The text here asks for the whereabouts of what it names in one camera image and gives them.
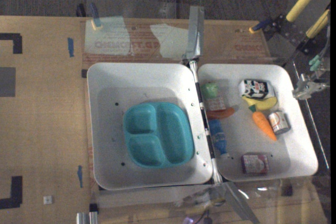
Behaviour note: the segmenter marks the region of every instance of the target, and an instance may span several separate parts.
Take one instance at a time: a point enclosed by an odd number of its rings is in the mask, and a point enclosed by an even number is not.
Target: silver can
[[[289,131],[290,127],[287,123],[285,115],[281,111],[277,111],[268,116],[275,134],[283,134]]]

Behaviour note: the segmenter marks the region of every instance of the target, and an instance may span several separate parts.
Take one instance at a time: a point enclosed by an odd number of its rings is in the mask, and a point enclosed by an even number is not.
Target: yellow banana
[[[268,110],[276,105],[278,99],[276,97],[270,97],[266,99],[253,99],[246,96],[242,97],[248,103],[248,106],[255,105],[257,110]]]

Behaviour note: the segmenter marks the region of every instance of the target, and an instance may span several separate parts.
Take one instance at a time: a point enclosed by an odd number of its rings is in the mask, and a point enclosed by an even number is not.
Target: carrot
[[[227,117],[230,117],[235,113],[234,108],[227,108],[223,110],[216,110],[216,111],[210,111],[208,110],[206,112],[208,120],[220,120],[220,119],[225,119]]]
[[[266,119],[265,115],[260,112],[256,111],[256,108],[254,105],[250,106],[249,109],[253,111],[252,119],[255,122],[255,124],[265,133],[267,134],[272,140],[276,141],[277,137],[275,136],[275,133],[273,131],[272,126],[269,124],[268,120]]]

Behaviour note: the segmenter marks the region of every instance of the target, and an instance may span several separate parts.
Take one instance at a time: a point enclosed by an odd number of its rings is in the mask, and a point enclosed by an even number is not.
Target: teal divided plate
[[[132,106],[124,115],[123,130],[129,155],[141,167],[182,165],[194,155],[188,118],[173,103],[151,102]]]

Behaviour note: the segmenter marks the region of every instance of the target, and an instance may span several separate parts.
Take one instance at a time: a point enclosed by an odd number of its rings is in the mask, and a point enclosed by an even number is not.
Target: gray square
[[[15,67],[0,67],[0,97],[15,97]]]

